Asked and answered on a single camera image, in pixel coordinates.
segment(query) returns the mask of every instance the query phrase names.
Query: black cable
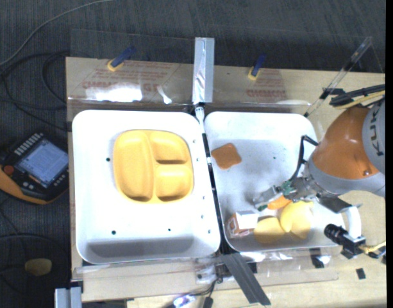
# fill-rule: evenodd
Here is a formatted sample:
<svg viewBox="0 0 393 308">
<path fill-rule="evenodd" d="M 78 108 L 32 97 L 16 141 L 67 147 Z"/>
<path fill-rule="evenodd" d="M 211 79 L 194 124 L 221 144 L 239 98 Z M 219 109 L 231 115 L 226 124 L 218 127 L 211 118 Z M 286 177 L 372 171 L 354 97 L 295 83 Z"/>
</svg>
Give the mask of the black cable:
<svg viewBox="0 0 393 308">
<path fill-rule="evenodd" d="M 210 298 L 212 293 L 213 293 L 213 290 L 215 289 L 216 283 L 221 281 L 221 280 L 222 280 L 222 278 L 218 277 L 204 291 L 197 292 L 197 293 L 187 293 L 186 295 L 191 295 L 191 296 L 205 296 L 205 295 L 208 295 L 207 298 Z M 213 303 L 213 300 L 212 299 L 206 300 L 206 298 L 205 298 L 205 302 L 212 302 Z M 176 306 L 172 303 L 169 306 L 167 306 L 166 308 L 176 308 Z"/>
<path fill-rule="evenodd" d="M 69 52 L 68 51 L 59 51 L 59 52 L 54 53 L 54 54 L 53 53 L 37 53 L 37 54 L 25 56 L 25 57 L 21 58 L 20 60 L 16 61 L 15 63 L 12 63 L 11 65 L 5 67 L 5 69 L 0 68 L 1 69 L 1 72 L 0 72 L 0 83 L 3 82 L 4 87 L 5 87 L 5 91 L 6 91 L 7 95 L 8 95 L 8 97 L 10 98 L 12 103 L 20 111 L 24 112 L 28 116 L 31 116 L 31 117 L 39 120 L 40 122 L 43 122 L 45 124 L 48 124 L 49 126 L 55 127 L 55 128 L 57 128 L 57 129 L 59 129 L 61 131 L 65 131 L 65 132 L 67 131 L 66 127 L 61 127 L 61 126 L 58 126 L 56 124 L 50 123 L 49 121 L 46 121 L 45 119 L 42 119 L 41 117 L 39 117 L 39 116 L 37 116 L 35 114 L 32 114 L 32 113 L 28 112 L 27 110 L 23 109 L 20 105 L 24 105 L 24 104 L 27 104 L 27 103 L 15 101 L 15 99 L 13 98 L 13 96 L 10 94 L 10 92 L 8 90 L 8 84 L 6 82 L 6 76 L 8 76 L 15 68 L 17 68 L 18 66 L 20 66 L 23 63 L 27 62 L 28 60 L 31 60 L 31 59 L 34 59 L 34 58 L 38 58 L 38 57 L 41 57 L 41 56 L 48 56 L 48 57 L 50 57 L 50 56 L 53 56 L 53 55 L 60 55 L 60 54 L 67 54 L 67 53 L 69 53 Z M 35 105 L 28 106 L 28 107 L 30 107 L 30 108 L 37 108 L 37 109 L 41 109 L 41 110 L 46 110 L 46 109 L 49 110 L 50 109 L 50 108 L 41 107 L 41 106 L 35 106 Z"/>
<path fill-rule="evenodd" d="M 14 105 L 23 105 L 24 107 L 33 108 L 35 110 L 52 110 L 52 111 L 55 111 L 55 110 L 63 110 L 63 109 L 66 108 L 65 106 L 43 107 L 43 106 L 40 106 L 40 105 L 34 105 L 34 104 L 31 104 L 31 103 L 27 103 L 25 101 L 19 101 L 19 100 L 13 99 L 11 97 L 7 98 L 7 97 L 2 97 L 2 96 L 0 96 L 0 101 L 4 101 L 4 102 L 7 102 L 7 103 L 12 103 Z"/>
<path fill-rule="evenodd" d="M 345 92 L 343 94 L 339 94 L 338 96 L 334 97 L 331 99 L 329 102 L 329 105 L 333 107 L 338 107 L 342 105 L 346 105 L 348 103 L 351 103 L 354 101 L 353 98 L 358 97 L 358 96 L 368 96 L 370 94 L 374 94 L 375 92 L 380 92 L 385 90 L 386 85 L 373 85 L 372 87 L 367 87 L 367 88 L 361 88 L 358 90 L 354 90 L 351 92 Z"/>
<path fill-rule="evenodd" d="M 18 239 L 20 239 L 20 238 L 23 238 L 23 239 L 38 239 L 38 240 L 45 241 L 45 242 L 48 242 L 48 243 L 51 243 L 51 244 L 55 245 L 57 248 L 60 249 L 61 253 L 65 257 L 65 260 L 66 260 L 66 263 L 67 263 L 67 266 L 68 266 L 68 261 L 69 261 L 68 253 L 55 240 L 50 239 L 49 237 L 42 236 L 42 235 L 27 234 L 27 233 L 0 235 L 0 241 L 6 240 L 6 239 L 16 239 L 16 238 L 18 238 Z"/>
<path fill-rule="evenodd" d="M 0 276 L 4 275 L 5 273 L 8 273 L 9 271 L 17 270 L 19 268 L 24 268 L 24 265 L 18 264 L 18 265 L 11 265 L 9 267 L 6 267 L 6 268 L 0 270 Z"/>
<path fill-rule="evenodd" d="M 52 88 L 48 84 L 47 80 L 47 68 L 51 62 L 54 62 L 56 59 L 60 57 L 67 57 L 70 56 L 71 54 L 67 52 L 58 52 L 58 53 L 53 53 L 52 55 L 48 56 L 48 58 L 45 60 L 44 64 L 42 64 L 42 70 L 41 70 L 41 78 L 42 78 L 42 83 L 44 84 L 45 88 L 47 89 L 48 92 L 51 93 L 51 95 L 56 98 L 60 103 L 63 105 L 67 106 L 67 102 L 63 100 L 59 95 L 57 95 Z"/>
<path fill-rule="evenodd" d="M 215 289 L 216 283 L 218 283 L 221 278 L 215 279 L 214 282 L 210 285 L 208 296 L 203 300 L 203 308 L 211 308 L 213 305 L 212 293 Z"/>
<path fill-rule="evenodd" d="M 296 170 L 294 171 L 294 174 L 289 178 L 289 181 L 293 181 L 299 174 L 299 170 L 301 165 L 305 162 L 303 160 L 303 155 L 305 154 L 305 141 L 309 142 L 310 144 L 313 144 L 314 146 L 317 146 L 318 143 L 314 141 L 312 138 L 310 138 L 307 135 L 304 135 L 300 139 L 300 149 L 299 149 L 299 158 L 297 160 L 297 167 Z"/>
<path fill-rule="evenodd" d="M 15 234 L 18 234 L 18 230 L 17 227 L 14 226 L 14 224 L 4 215 L 4 213 L 1 211 L 0 209 L 0 216 L 2 217 L 3 221 L 4 221 L 4 227 L 6 229 L 6 231 L 9 233 L 10 229 L 8 226 L 10 226 L 12 228 L 12 230 L 14 231 Z M 24 252 L 24 256 L 26 256 L 26 249 L 24 246 L 24 243 L 22 242 L 22 240 L 20 240 L 21 242 L 21 246 L 22 246 L 22 251 Z M 8 265 L 8 261 L 10 260 L 11 257 L 11 250 L 12 250 L 12 246 L 11 246 L 11 242 L 8 242 L 9 247 L 8 247 L 8 253 L 6 255 L 6 262 L 4 265 Z M 16 287 L 14 287 L 6 278 L 4 275 L 1 275 L 1 278 L 3 280 L 3 282 L 14 292 L 20 294 L 21 296 L 27 297 L 27 295 L 25 293 L 23 293 L 21 290 L 18 290 Z"/>
</svg>

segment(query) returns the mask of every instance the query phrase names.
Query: wooden table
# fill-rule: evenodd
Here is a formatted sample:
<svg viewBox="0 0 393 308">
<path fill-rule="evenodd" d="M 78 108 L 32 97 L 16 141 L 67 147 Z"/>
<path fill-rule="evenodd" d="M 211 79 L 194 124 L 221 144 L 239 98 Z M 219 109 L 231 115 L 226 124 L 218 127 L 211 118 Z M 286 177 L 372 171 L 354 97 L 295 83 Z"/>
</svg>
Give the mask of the wooden table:
<svg viewBox="0 0 393 308">
<path fill-rule="evenodd" d="M 67 89 L 71 94 L 96 67 L 98 61 L 88 58 L 67 59 Z M 179 71 L 188 74 L 193 65 L 181 65 Z M 227 78 L 230 86 L 247 74 L 243 67 L 215 67 L 215 76 Z M 284 90 L 288 99 L 300 99 L 313 103 L 337 74 L 330 71 L 272 70 L 279 79 L 278 90 Z M 348 73 L 340 87 L 346 91 L 385 83 L 385 74 Z M 83 109 L 98 108 L 97 105 L 76 104 L 69 101 L 68 120 Z M 323 136 L 327 126 L 340 114 L 323 104 L 309 120 L 314 124 L 317 136 Z M 69 136 L 70 174 L 72 168 L 72 134 Z M 83 281 L 83 302 L 104 300 L 126 301 L 130 308 L 166 307 L 182 293 L 206 289 L 197 284 L 194 264 L 186 261 L 171 261 L 160 264 L 128 264 L 117 266 L 89 266 L 82 268 L 82 258 L 75 244 L 75 197 L 71 178 L 71 241 L 72 270 L 74 278 Z M 342 196 L 351 204 L 359 204 L 362 219 L 362 232 L 367 244 L 375 245 L 385 241 L 385 200 L 367 192 L 351 192 Z M 365 279 L 359 279 L 357 269 L 363 269 Z M 257 275 L 258 280 L 272 307 L 385 307 L 387 306 L 386 265 L 380 260 L 366 255 L 358 255 L 348 260 L 335 255 L 328 268 L 307 268 L 302 272 L 280 271 L 268 275 Z M 214 307 L 236 308 L 251 307 L 235 281 L 218 284 L 213 292 Z M 201 307 L 202 298 L 187 307 Z"/>
</svg>

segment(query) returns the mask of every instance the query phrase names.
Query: blue clamp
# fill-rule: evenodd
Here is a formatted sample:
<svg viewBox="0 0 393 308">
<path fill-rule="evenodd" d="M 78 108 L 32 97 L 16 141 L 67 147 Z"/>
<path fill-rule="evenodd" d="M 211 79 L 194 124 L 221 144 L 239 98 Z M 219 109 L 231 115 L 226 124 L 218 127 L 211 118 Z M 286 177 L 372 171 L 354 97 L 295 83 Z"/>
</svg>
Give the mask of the blue clamp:
<svg viewBox="0 0 393 308">
<path fill-rule="evenodd" d="M 117 69 L 121 68 L 124 65 L 124 61 L 130 59 L 133 54 L 137 52 L 137 49 L 134 46 L 130 46 L 126 48 L 117 58 L 110 60 L 108 62 L 108 69 L 111 72 L 115 72 Z"/>
<path fill-rule="evenodd" d="M 263 66 L 263 63 L 265 62 L 266 59 L 266 54 L 262 53 L 259 58 L 257 59 L 256 63 L 254 66 L 252 66 L 252 68 L 250 68 L 249 70 L 249 74 L 247 75 L 247 77 L 250 80 L 255 80 L 257 79 L 258 75 L 259 75 L 259 71 L 260 68 Z"/>
</svg>

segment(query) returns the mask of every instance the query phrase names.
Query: white cable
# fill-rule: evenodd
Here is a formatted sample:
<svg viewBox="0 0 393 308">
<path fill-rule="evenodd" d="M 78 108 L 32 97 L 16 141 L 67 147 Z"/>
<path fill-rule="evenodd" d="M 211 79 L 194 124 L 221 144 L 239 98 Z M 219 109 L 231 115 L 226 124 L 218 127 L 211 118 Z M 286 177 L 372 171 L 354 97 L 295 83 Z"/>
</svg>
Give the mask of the white cable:
<svg viewBox="0 0 393 308">
<path fill-rule="evenodd" d="M 4 65 L 4 64 L 6 64 L 6 63 L 8 63 L 8 62 L 9 62 L 10 60 L 12 60 L 15 56 L 17 56 L 17 55 L 19 54 L 19 52 L 20 52 L 20 51 L 25 47 L 25 45 L 29 42 L 29 40 L 31 40 L 31 38 L 34 36 L 34 34 L 35 34 L 36 32 L 38 32 L 41 28 L 43 28 L 46 24 L 49 24 L 50 22 L 55 21 L 56 19 L 58 19 L 58 18 L 60 18 L 60 17 L 62 17 L 62 16 L 64 16 L 64 15 L 67 15 L 68 13 L 75 12 L 76 10 L 79 10 L 79 9 L 82 9 L 82 8 L 85 8 L 85 7 L 88 7 L 88 6 L 92 6 L 93 4 L 109 3 L 109 2 L 112 2 L 112 1 L 118 1 L 118 0 L 99 0 L 99 1 L 94 1 L 94 2 L 91 2 L 91 3 L 83 4 L 82 6 L 79 6 L 79 7 L 70 9 L 70 10 L 67 10 L 66 12 L 60 13 L 59 15 L 57 15 L 57 16 L 55 16 L 55 17 L 49 19 L 48 21 L 43 22 L 40 26 L 38 26 L 35 30 L 33 30 L 33 31 L 31 32 L 31 34 L 28 36 L 28 38 L 24 41 L 24 43 L 22 43 L 22 45 L 18 48 L 18 50 L 17 50 L 16 52 L 14 52 L 14 54 L 13 54 L 11 57 L 9 57 L 8 59 L 6 59 L 4 62 L 1 62 L 1 63 L 0 63 L 0 66 Z"/>
<path fill-rule="evenodd" d="M 358 207 L 352 205 L 346 210 L 347 221 L 349 222 L 349 235 L 356 239 L 362 235 L 362 219 Z"/>
</svg>

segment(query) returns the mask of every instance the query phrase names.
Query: gray carpet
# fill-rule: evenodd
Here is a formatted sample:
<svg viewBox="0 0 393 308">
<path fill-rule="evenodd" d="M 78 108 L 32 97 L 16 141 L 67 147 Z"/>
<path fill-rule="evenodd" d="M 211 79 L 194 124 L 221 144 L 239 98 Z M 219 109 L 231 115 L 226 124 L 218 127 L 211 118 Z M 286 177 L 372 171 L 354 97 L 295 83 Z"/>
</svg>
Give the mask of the gray carpet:
<svg viewBox="0 0 393 308">
<path fill-rule="evenodd" d="M 97 0 L 0 0 L 0 62 L 11 56 L 27 36 L 48 19 Z M 372 49 L 357 71 L 385 71 L 386 0 L 124 0 L 98 4 L 67 14 L 41 28 L 23 50 L 0 68 L 15 65 L 0 81 L 15 99 L 58 106 L 42 81 L 49 54 L 64 51 L 48 63 L 46 79 L 65 98 L 63 55 L 113 57 L 125 48 L 106 38 L 148 36 L 139 59 L 192 62 L 187 44 L 172 47 L 169 38 L 215 38 L 217 65 L 250 66 L 267 53 L 266 67 L 339 70 L 365 37 Z M 37 53 L 44 56 L 14 64 Z M 0 99 L 0 149 L 35 130 L 65 140 L 65 110 L 25 108 Z M 69 251 L 67 195 L 46 206 L 14 200 L 0 191 L 0 235 L 30 233 L 46 236 Z M 0 271 L 34 257 L 50 257 L 47 277 L 27 276 L 21 269 L 0 276 L 0 308 L 53 307 L 53 289 L 66 285 L 67 261 L 55 244 L 41 239 L 0 241 Z"/>
</svg>

